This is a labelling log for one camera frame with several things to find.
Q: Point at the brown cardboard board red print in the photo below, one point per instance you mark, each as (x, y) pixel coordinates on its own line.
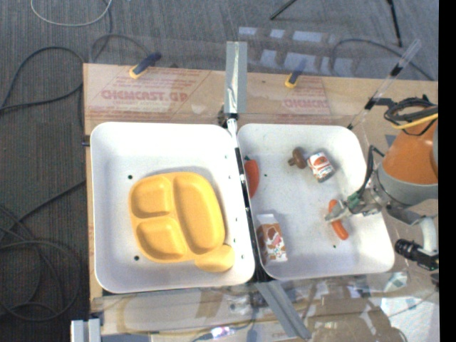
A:
(149, 94)

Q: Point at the brown toy mushroom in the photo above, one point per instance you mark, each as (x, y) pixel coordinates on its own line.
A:
(298, 158)

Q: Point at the black cylinder on white bracket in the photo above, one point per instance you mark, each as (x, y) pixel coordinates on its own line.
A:
(422, 242)

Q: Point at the brown chocolate milk carton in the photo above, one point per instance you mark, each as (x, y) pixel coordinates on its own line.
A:
(272, 239)

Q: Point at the orange toy sausage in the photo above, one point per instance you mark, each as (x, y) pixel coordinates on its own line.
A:
(340, 230)

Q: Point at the yellow divided plate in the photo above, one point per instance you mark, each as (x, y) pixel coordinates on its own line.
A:
(178, 216)

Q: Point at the thin black and white rod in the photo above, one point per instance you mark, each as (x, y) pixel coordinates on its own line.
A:
(244, 191)

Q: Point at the small red and white can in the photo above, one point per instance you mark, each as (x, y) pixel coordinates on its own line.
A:
(320, 166)

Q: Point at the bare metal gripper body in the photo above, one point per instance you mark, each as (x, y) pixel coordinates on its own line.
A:
(370, 202)

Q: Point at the white plastic tray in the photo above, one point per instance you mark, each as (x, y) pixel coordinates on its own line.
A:
(117, 155)
(303, 198)

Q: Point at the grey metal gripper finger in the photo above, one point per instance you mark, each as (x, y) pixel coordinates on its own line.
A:
(338, 205)
(336, 217)

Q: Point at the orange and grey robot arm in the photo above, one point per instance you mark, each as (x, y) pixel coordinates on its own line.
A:
(409, 162)

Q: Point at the orange toy carrot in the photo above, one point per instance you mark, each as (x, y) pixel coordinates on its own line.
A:
(252, 176)

